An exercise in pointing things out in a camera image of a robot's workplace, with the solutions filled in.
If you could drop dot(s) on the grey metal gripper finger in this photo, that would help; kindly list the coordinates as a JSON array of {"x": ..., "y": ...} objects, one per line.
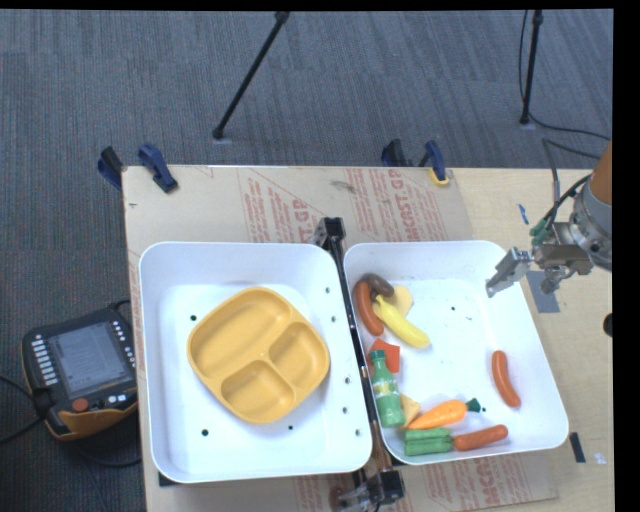
[
  {"x": 510, "y": 270},
  {"x": 550, "y": 282}
]

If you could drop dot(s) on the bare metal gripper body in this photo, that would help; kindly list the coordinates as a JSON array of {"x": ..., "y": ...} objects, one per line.
[{"x": 565, "y": 250}]

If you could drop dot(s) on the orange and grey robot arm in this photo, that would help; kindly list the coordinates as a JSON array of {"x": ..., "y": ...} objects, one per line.
[{"x": 604, "y": 175}]

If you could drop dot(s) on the white plastic tray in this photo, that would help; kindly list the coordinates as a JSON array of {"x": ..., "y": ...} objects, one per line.
[
  {"x": 175, "y": 450},
  {"x": 460, "y": 340}
]

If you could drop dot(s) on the orange sausage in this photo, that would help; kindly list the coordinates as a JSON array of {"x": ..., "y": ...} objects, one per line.
[
  {"x": 367, "y": 310},
  {"x": 504, "y": 377},
  {"x": 480, "y": 437}
]

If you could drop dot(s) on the pale yellow biscuit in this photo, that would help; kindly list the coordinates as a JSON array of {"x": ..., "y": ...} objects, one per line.
[{"x": 404, "y": 297}]

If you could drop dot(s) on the yellow banana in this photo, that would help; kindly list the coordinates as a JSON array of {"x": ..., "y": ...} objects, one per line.
[{"x": 402, "y": 325}]

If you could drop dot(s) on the brown sausage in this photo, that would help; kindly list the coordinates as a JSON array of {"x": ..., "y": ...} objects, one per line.
[{"x": 381, "y": 285}]

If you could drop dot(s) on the red pizza slice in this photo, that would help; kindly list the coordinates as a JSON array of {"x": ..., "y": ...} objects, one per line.
[{"x": 392, "y": 352}]

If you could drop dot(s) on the orange carrot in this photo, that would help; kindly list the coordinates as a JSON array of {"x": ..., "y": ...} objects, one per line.
[{"x": 440, "y": 414}]

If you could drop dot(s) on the yellow wedge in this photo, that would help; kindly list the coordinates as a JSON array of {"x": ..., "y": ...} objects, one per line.
[{"x": 410, "y": 407}]

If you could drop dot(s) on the green bottle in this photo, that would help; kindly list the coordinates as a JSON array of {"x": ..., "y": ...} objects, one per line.
[{"x": 387, "y": 395}]

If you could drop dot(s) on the black stand leg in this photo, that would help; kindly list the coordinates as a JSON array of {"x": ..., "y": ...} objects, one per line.
[
  {"x": 250, "y": 75},
  {"x": 530, "y": 65}
]

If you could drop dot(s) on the green bean bundle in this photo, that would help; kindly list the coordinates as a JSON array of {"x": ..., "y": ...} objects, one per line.
[{"x": 427, "y": 441}]

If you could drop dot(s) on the brown cardboard board red print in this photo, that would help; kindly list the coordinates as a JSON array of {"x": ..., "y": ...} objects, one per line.
[{"x": 280, "y": 210}]

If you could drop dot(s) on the yellow divided plate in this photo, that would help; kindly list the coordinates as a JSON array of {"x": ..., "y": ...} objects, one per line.
[{"x": 245, "y": 330}]

